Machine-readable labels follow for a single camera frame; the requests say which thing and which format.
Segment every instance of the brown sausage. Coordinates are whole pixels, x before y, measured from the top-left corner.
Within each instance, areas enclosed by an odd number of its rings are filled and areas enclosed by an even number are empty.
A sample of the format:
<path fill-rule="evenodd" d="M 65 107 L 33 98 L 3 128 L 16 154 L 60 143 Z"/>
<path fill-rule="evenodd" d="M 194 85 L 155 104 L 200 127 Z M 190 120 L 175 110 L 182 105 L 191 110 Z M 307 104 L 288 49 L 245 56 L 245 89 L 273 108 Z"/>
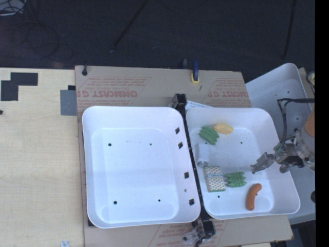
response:
<path fill-rule="evenodd" d="M 255 197 L 258 191 L 262 189 L 262 185 L 259 183 L 253 184 L 248 191 L 246 207 L 247 210 L 253 210 L 255 208 Z"/>

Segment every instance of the cardboard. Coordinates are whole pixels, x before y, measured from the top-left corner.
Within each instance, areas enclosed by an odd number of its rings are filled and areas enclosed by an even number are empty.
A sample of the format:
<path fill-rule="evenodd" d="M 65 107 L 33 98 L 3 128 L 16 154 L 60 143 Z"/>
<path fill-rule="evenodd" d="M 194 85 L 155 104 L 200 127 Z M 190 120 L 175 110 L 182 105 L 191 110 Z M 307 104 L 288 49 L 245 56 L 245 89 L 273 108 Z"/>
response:
<path fill-rule="evenodd" d="M 200 70 L 200 82 L 193 84 L 191 70 L 88 66 L 86 76 L 83 70 L 84 66 L 75 67 L 85 246 L 190 246 L 182 241 L 182 235 L 193 229 L 191 223 L 111 229 L 88 225 L 81 117 L 85 109 L 94 105 L 168 106 L 176 93 L 213 107 L 251 107 L 242 74 Z M 216 234 L 202 246 L 237 246 L 293 237 L 285 215 L 213 223 Z"/>

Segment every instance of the yellow toy food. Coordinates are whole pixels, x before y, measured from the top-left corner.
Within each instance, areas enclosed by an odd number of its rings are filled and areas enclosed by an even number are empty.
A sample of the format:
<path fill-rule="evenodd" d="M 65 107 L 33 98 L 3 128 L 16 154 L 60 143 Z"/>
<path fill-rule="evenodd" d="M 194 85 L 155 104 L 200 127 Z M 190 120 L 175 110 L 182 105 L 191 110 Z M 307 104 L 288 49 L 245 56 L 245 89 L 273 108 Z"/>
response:
<path fill-rule="evenodd" d="M 229 126 L 227 123 L 219 123 L 219 124 L 214 126 L 214 130 L 217 133 L 230 134 L 230 133 L 233 132 L 233 127 Z"/>

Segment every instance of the white tray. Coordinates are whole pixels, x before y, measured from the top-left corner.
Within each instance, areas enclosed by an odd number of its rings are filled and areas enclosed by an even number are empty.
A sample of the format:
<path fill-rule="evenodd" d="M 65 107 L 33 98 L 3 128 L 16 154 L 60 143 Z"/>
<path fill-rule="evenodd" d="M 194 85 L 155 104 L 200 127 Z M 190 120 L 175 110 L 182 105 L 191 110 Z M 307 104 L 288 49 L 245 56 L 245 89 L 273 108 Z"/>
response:
<path fill-rule="evenodd" d="M 207 213 L 224 220 L 253 216 L 292 214 L 300 207 L 299 196 L 290 172 L 281 173 L 280 165 L 252 174 L 250 165 L 264 153 L 273 153 L 279 142 L 271 116 L 259 108 L 191 108 L 187 124 L 195 160 L 195 147 L 206 141 L 199 137 L 202 126 L 227 123 L 234 130 L 228 135 L 219 134 L 216 145 L 209 145 L 208 166 L 220 166 L 222 174 L 242 171 L 247 184 L 243 187 L 226 186 L 222 192 L 208 192 L 203 168 L 197 167 L 203 201 Z M 246 194 L 254 183 L 263 188 L 255 198 L 253 211 L 246 209 Z"/>
<path fill-rule="evenodd" d="M 82 116 L 87 212 L 100 228 L 200 214 L 182 116 L 167 107 L 90 107 Z"/>

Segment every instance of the patterned box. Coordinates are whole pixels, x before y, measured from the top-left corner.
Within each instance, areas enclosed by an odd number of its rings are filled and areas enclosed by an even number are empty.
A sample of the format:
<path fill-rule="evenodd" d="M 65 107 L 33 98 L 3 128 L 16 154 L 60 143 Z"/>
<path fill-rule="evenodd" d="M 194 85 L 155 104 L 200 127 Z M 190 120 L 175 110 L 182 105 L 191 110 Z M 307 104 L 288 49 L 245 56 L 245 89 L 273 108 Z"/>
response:
<path fill-rule="evenodd" d="M 204 167 L 204 174 L 209 192 L 218 192 L 225 190 L 225 182 L 221 168 L 219 166 Z"/>

